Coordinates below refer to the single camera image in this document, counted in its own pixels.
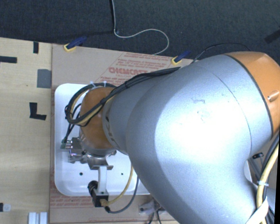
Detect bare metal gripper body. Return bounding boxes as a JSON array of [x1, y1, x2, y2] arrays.
[[65, 137, 118, 172]]

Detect brown cardboard board, red print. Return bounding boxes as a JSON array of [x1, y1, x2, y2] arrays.
[[39, 43, 197, 224]]

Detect black cylinder on white bracket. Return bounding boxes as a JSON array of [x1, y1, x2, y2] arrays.
[[85, 164, 112, 209]]

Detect white plastic tray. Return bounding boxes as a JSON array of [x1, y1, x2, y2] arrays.
[[47, 82, 158, 203]]

